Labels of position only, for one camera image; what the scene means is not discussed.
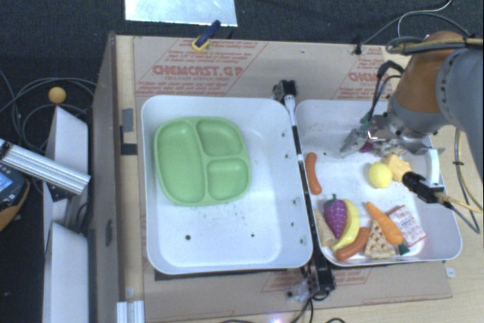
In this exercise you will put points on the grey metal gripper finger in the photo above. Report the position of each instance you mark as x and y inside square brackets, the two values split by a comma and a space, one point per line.
[382, 147]
[351, 141]

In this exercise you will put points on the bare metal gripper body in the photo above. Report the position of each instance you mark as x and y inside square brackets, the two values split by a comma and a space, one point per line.
[406, 138]

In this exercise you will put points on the orange ball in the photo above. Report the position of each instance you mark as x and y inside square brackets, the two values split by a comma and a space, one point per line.
[57, 95]

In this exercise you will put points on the black cylinder on white bracket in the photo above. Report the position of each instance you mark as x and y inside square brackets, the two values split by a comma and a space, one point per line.
[417, 183]

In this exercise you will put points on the brown cardboard board red print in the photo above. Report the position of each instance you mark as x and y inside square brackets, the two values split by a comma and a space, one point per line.
[227, 64]

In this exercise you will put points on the tan pizza slice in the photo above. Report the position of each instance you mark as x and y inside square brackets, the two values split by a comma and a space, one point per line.
[378, 246]

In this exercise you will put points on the green divided plate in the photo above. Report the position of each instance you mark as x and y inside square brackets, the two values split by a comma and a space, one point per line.
[181, 162]

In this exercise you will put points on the red and white packet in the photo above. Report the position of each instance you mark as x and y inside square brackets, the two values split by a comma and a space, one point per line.
[410, 227]

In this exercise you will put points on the orange carrot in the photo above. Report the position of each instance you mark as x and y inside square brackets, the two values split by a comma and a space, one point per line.
[387, 225]

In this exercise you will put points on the yellow banana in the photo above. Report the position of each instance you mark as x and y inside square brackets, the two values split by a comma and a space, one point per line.
[354, 223]

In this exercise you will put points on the thin black and white rod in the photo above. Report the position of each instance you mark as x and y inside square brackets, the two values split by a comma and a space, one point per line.
[296, 132]

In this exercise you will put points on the white plastic tray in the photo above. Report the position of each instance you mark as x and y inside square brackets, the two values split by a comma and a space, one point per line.
[227, 234]
[348, 177]

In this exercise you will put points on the beige ice cream cone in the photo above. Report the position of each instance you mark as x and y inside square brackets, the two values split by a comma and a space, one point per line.
[325, 232]

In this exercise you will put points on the small purple toy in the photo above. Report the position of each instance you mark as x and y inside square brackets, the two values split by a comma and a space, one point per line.
[366, 147]

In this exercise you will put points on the orange sausage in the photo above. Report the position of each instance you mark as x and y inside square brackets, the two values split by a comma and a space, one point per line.
[351, 247]
[313, 174]

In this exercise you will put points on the purple grapes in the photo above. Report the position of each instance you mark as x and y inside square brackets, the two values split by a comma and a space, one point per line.
[336, 217]

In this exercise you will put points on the yellow lemon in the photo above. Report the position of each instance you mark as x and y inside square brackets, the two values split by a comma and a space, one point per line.
[380, 175]

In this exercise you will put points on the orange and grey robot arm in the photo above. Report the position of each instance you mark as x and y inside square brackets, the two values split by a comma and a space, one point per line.
[423, 87]

